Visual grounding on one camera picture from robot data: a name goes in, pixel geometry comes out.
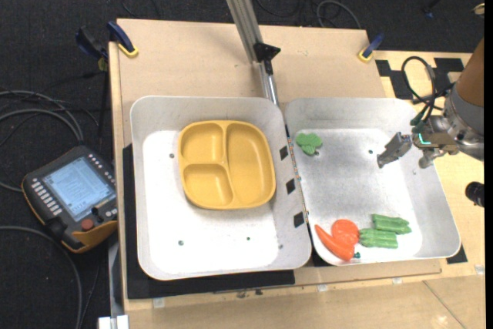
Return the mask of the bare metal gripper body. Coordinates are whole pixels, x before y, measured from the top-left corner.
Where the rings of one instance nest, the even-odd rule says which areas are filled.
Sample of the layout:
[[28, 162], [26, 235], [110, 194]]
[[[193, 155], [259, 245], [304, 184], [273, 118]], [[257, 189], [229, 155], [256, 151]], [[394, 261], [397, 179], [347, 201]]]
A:
[[455, 116], [430, 116], [427, 122], [419, 122], [413, 128], [413, 143], [421, 152], [439, 149], [440, 157], [464, 153], [481, 162], [485, 158], [483, 135]]

